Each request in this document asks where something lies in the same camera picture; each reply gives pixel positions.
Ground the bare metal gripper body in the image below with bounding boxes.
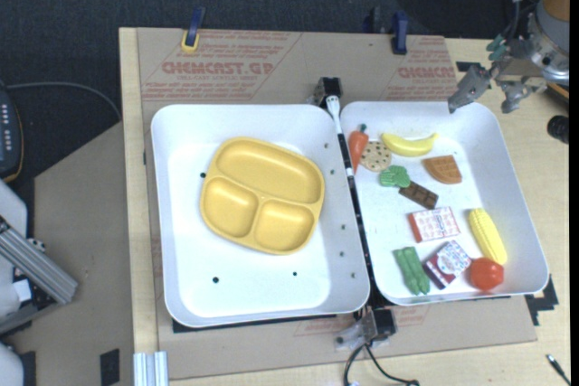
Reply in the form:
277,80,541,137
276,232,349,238
491,39,571,89

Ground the white plastic tray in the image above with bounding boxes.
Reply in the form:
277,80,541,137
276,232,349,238
149,103,372,328
338,99,550,307

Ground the yellow banana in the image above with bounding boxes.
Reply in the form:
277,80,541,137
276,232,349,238
380,131,441,158

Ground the orange waffle wedge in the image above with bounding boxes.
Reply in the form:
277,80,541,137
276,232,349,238
422,154,464,186

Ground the tan chocolate chip biscuit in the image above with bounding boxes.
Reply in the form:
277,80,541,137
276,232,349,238
359,140,394,174

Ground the green broccoli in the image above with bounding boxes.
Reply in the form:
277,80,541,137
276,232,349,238
378,165,413,189

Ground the brown chocolate bar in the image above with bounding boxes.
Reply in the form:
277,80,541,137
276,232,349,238
398,182,440,211

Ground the orange carrot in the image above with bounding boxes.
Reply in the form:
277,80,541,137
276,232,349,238
347,123,370,175

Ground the yellow corn cob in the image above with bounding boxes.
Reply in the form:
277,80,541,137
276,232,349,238
468,207,508,267

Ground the red and white flat packet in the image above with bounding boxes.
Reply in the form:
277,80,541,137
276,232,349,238
407,205,462,244

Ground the thin black and white rod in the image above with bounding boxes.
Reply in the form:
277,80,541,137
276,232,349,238
326,95,375,309

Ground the red and white carton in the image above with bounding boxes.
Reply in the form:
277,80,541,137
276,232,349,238
422,239,473,291

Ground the orange tomato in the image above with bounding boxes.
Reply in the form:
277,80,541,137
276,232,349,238
468,257,506,292

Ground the green asparagus bundle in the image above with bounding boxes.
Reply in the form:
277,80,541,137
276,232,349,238
392,246,432,297

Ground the brown cardboard board, red print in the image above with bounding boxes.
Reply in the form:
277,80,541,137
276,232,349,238
135,27,540,381

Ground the yellow divided plate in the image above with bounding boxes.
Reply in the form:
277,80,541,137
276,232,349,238
198,136,327,257

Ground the black pen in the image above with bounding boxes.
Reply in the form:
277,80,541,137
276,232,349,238
545,353,571,386

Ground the black cylinder on white bracket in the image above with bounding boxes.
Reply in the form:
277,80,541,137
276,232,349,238
546,114,571,146

